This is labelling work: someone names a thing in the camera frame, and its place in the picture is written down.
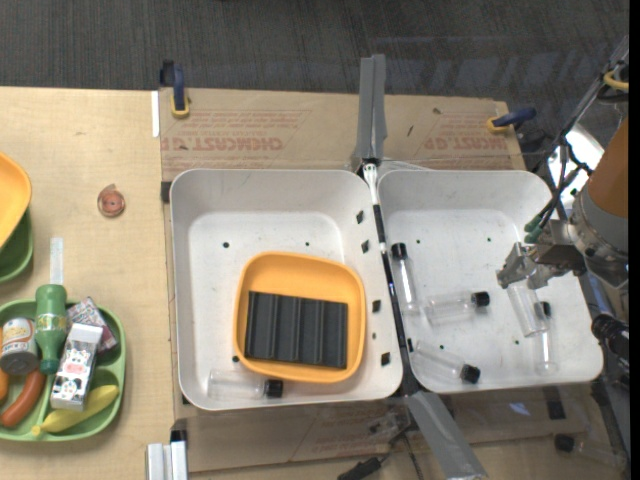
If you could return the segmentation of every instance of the brown round object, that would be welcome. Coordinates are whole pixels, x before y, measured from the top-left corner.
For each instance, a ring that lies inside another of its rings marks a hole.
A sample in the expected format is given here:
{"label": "brown round object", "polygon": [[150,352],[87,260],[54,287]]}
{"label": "brown round object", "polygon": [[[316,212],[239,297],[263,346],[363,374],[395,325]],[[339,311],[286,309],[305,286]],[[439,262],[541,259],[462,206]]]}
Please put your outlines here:
{"label": "brown round object", "polygon": [[102,189],[98,195],[98,210],[105,217],[116,217],[124,211],[124,197],[115,185]]}

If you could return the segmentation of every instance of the wooden table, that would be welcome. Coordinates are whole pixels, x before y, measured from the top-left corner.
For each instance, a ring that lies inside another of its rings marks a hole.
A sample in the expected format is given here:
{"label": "wooden table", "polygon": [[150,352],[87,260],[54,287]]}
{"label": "wooden table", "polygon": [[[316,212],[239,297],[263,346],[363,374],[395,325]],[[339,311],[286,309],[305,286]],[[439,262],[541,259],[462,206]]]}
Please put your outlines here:
{"label": "wooden table", "polygon": [[[0,88],[0,150],[33,185],[33,267],[0,285],[0,303],[33,297],[49,281],[49,240],[64,239],[70,298],[90,295],[121,319],[127,333],[127,376],[116,420],[100,434],[69,443],[0,444],[0,476],[145,477],[144,453],[166,443],[175,421],[161,148],[152,136],[150,92]],[[115,183],[126,198],[115,219],[97,209],[98,193]],[[605,436],[595,403],[585,405],[593,432]],[[493,479],[620,478],[598,464],[557,457],[549,436],[487,442],[474,450]],[[238,449],[242,454],[246,450]],[[434,457],[419,453],[425,478],[443,478]],[[335,478],[353,458],[198,473],[194,478]],[[377,478],[414,478],[406,453]]]}

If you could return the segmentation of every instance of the sausage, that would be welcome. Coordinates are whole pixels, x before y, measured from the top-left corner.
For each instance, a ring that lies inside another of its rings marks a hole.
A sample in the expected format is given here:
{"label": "sausage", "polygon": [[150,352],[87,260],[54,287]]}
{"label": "sausage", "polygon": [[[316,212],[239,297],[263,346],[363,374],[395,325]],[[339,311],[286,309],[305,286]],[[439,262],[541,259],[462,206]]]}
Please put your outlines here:
{"label": "sausage", "polygon": [[[0,343],[2,343],[2,326],[0,326]],[[9,391],[9,374],[0,368],[0,403]]]}
{"label": "sausage", "polygon": [[46,379],[47,376],[38,369],[27,375],[18,398],[0,416],[0,422],[5,427],[15,427],[29,414],[29,411],[33,409],[38,398],[40,398]]}

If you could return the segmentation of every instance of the green bowl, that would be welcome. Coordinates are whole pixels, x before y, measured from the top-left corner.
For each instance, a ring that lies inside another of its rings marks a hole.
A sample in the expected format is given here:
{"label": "green bowl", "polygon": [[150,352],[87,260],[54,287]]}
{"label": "green bowl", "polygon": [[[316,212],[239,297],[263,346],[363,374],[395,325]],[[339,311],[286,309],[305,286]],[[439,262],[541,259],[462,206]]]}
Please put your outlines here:
{"label": "green bowl", "polygon": [[[67,307],[71,307],[74,304],[75,302],[69,302]],[[15,427],[7,428],[0,425],[0,439],[7,439],[10,441],[73,441],[95,435],[101,430],[104,430],[109,423],[113,421],[120,409],[122,393],[124,392],[126,342],[124,329],[122,328],[120,320],[102,306],[98,306],[98,309],[100,309],[107,325],[118,340],[118,346],[109,352],[98,355],[96,360],[96,369],[94,371],[93,378],[91,379],[91,389],[99,386],[115,384],[119,388],[119,393],[116,399],[99,413],[94,414],[85,421],[80,422],[67,430],[56,432],[55,434],[42,432],[36,437],[31,433],[31,427],[34,425],[40,425],[52,410],[49,406],[49,394],[51,393],[51,387],[55,376],[49,375],[42,395],[40,395],[40,399],[31,412]],[[34,319],[35,313],[35,299],[24,299],[9,302],[0,306],[0,325],[4,325],[7,320],[11,320],[16,317]],[[10,377],[9,393],[7,394],[4,402],[0,404],[0,413],[6,410],[6,408],[8,408],[18,397],[22,391],[24,379],[25,376]]]}
{"label": "green bowl", "polygon": [[29,209],[22,216],[9,240],[0,248],[0,284],[21,274],[33,257],[33,233]]}

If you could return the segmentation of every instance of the white tray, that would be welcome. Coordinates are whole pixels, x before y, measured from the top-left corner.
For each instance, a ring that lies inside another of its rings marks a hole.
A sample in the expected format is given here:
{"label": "white tray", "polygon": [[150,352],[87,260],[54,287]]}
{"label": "white tray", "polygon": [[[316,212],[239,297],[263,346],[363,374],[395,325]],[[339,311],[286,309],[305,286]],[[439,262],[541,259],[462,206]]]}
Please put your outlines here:
{"label": "white tray", "polygon": [[[399,347],[371,196],[360,178],[339,170],[196,169],[174,180],[170,197],[178,373],[193,405],[216,411],[374,400],[396,391],[402,377]],[[364,219],[358,224],[360,211]],[[363,253],[366,240],[370,248]],[[239,367],[232,362],[236,289],[245,264],[265,251],[311,254],[355,270],[367,300],[362,362],[352,377],[335,384],[285,381],[282,398],[209,398],[210,370]],[[374,300],[381,301],[376,313]],[[387,352],[390,362],[383,366]]]}
{"label": "white tray", "polygon": [[496,272],[523,227],[550,197],[546,184],[523,171],[391,171],[378,184],[387,244],[404,242],[413,261],[418,298],[458,290],[487,291],[491,305],[471,320],[432,327],[403,316],[406,335],[480,368],[477,384],[441,380],[412,361],[418,381],[437,393],[589,381],[602,351],[578,279],[569,273],[538,290],[551,304],[559,369],[534,369],[534,340],[524,338]]}

